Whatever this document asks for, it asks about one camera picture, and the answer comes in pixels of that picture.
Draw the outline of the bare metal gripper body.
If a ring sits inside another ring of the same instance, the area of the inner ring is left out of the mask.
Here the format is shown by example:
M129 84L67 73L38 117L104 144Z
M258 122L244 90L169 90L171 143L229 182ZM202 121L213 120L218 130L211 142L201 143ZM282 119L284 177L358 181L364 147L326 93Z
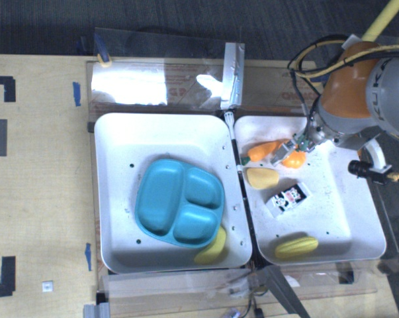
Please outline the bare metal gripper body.
M293 136L292 149L311 152L317 146L331 142L336 147L358 150L366 143L365 139L359 138L359 133L373 126L371 119L336 119L334 122L308 119L304 130Z

